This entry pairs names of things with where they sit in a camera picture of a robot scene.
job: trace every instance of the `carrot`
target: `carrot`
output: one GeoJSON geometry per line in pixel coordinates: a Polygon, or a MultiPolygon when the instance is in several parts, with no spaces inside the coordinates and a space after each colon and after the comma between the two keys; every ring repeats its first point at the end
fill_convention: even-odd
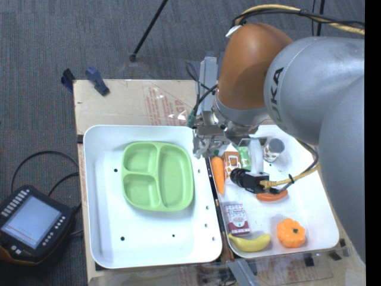
{"type": "Polygon", "coordinates": [[[280,192],[279,194],[259,193],[257,194],[257,199],[262,201],[276,201],[282,199],[287,194],[288,192],[286,189],[283,192],[280,192]]]}
{"type": "Polygon", "coordinates": [[[224,175],[224,161],[220,157],[213,157],[210,160],[212,168],[214,183],[216,184],[217,191],[224,194],[225,191],[225,175],[224,175]]]}

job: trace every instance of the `toy banana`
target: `toy banana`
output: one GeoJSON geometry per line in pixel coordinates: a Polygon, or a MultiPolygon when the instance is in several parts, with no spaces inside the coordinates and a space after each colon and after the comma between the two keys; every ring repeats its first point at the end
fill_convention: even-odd
{"type": "Polygon", "coordinates": [[[244,252],[256,252],[261,251],[266,248],[271,240],[270,234],[262,234],[252,240],[247,240],[246,238],[236,237],[231,233],[228,234],[230,240],[232,240],[238,249],[244,252]]]}

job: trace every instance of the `small box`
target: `small box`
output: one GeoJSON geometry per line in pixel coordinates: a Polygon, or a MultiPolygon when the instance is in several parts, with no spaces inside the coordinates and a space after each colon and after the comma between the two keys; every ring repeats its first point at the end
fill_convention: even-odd
{"type": "Polygon", "coordinates": [[[225,179],[230,177],[233,169],[241,168],[241,161],[238,151],[225,151],[222,155],[222,160],[224,161],[225,179]]]}
{"type": "Polygon", "coordinates": [[[224,206],[227,218],[227,228],[234,236],[250,233],[248,218],[242,203],[227,204],[224,206]]]}

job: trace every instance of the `white tray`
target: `white tray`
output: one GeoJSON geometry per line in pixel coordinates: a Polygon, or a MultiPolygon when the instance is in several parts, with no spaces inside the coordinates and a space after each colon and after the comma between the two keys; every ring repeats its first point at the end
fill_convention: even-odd
{"type": "Polygon", "coordinates": [[[193,132],[184,126],[97,125],[83,139],[90,250],[109,269],[211,262],[222,249],[216,208],[203,158],[193,156],[193,132]],[[121,158],[136,141],[177,144],[190,155],[194,197],[178,212],[131,206],[123,197],[121,158]]]}
{"type": "MultiPolygon", "coordinates": [[[[311,153],[276,125],[260,126],[253,137],[279,138],[285,144],[284,152],[276,161],[264,161],[264,172],[270,174],[272,181],[287,179],[288,174],[296,176],[313,162],[311,153]]],[[[255,194],[235,185],[230,178],[225,183],[224,194],[218,193],[218,199],[221,209],[224,204],[231,202],[243,204],[251,229],[251,233],[245,238],[255,238],[263,233],[271,234],[271,243],[264,250],[252,253],[241,251],[229,240],[231,249],[241,257],[255,258],[325,250],[338,243],[338,226],[318,171],[297,180],[288,188],[288,195],[278,201],[259,201],[255,194]],[[277,239],[277,224],[287,217],[298,221],[306,230],[306,242],[299,248],[286,248],[277,239]]]]}

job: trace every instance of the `wooden table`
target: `wooden table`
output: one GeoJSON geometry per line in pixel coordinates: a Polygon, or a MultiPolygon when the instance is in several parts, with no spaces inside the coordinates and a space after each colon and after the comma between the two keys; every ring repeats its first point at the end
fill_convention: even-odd
{"type": "MultiPolygon", "coordinates": [[[[219,272],[226,264],[198,264],[170,268],[97,270],[90,252],[88,202],[86,197],[83,135],[94,125],[180,125],[195,103],[192,80],[104,80],[110,93],[102,96],[88,80],[73,83],[78,136],[78,156],[82,194],[86,272],[89,285],[218,285],[219,272]]],[[[306,266],[299,255],[270,257],[256,261],[260,285],[366,285],[366,267],[351,246],[345,230],[335,215],[340,243],[330,251],[314,251],[314,266],[306,266]]]]}

